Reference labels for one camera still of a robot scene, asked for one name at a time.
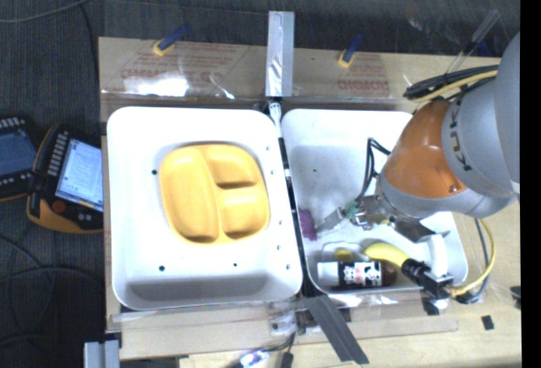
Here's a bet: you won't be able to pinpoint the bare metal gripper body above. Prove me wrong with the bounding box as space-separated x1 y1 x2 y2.
356 194 397 231

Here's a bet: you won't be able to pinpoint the white plastic tray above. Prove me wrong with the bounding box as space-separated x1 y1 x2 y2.
280 107 469 296
106 106 304 311

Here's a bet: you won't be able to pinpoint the yellow banana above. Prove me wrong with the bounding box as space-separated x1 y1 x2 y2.
363 242 411 269

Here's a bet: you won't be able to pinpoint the brown cardboard board, red print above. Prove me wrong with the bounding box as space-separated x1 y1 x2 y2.
97 36 522 361

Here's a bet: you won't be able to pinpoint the black cylinder on white bracket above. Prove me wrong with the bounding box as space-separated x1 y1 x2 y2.
400 232 456 310

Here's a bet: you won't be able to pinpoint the dark bottle with white cap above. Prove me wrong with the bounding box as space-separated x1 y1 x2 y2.
316 260 399 288

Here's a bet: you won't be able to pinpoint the yellow divided plate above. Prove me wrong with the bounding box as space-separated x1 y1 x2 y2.
159 141 272 244

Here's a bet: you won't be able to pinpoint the purple grapes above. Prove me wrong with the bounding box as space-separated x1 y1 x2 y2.
299 209 319 241

